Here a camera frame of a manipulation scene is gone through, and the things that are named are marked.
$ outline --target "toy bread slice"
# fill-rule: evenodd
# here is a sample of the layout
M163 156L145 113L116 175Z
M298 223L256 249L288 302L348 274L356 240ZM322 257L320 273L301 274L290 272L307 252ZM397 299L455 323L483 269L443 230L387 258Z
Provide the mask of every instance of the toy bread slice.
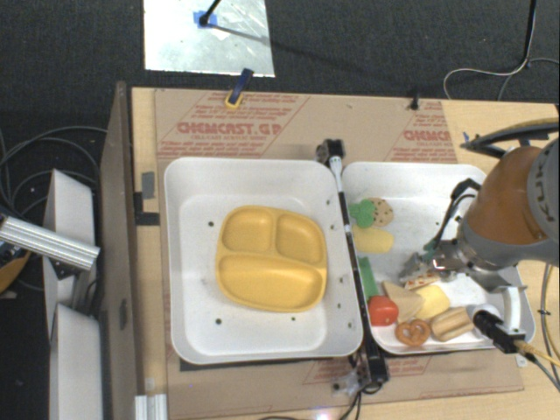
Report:
M383 289L387 297L395 302L396 306L399 308L399 315L397 317L397 322L399 324L411 320L424 304L424 298L422 296L410 290L405 290L394 283L388 281L383 282Z

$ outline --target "yellow divided plate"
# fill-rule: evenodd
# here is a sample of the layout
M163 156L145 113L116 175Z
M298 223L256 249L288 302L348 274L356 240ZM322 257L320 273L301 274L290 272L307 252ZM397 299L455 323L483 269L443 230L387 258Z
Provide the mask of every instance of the yellow divided plate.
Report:
M326 287L326 244L311 219L266 206L242 206L224 220L216 280L235 302L273 312L302 312Z

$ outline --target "metal rod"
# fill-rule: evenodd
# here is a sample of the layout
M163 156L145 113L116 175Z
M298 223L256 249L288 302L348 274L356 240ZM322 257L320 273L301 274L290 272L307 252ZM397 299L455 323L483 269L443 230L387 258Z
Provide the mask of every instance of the metal rod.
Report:
M531 38L535 23L535 14L536 14L536 0L531 0L528 9L528 21L527 21L527 33L525 35L525 49L524 49L524 56L523 58L527 60L529 58L529 50L531 47Z
M91 270L100 252L96 246L71 240L11 216L3 217L1 221L0 241L48 256L79 270Z
M210 8L208 8L208 11L206 11L202 16L200 16L199 23L201 26L208 25L208 20L210 19L210 16L212 15L216 7L220 4L220 2L221 0L214 0L213 3L210 5Z

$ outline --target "red toy tomato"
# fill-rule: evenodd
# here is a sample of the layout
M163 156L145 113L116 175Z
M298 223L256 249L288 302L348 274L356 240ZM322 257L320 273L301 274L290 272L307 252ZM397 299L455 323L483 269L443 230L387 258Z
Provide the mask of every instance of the red toy tomato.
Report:
M396 322L399 308L386 296L373 296L367 303L369 322L372 326L390 326Z

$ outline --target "yellow clip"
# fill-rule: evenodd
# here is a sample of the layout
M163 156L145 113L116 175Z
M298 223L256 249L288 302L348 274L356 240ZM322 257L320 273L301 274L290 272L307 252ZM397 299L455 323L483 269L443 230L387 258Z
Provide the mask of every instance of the yellow clip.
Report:
M235 104L232 104L231 102L229 102L229 99L231 98L231 94L233 92L234 92L233 90L230 90L227 93L226 100L224 101L226 103L226 107L228 107L229 109L239 108L239 105L242 103L242 99L243 99L243 94L240 94L239 97L237 98L237 101L235 102Z

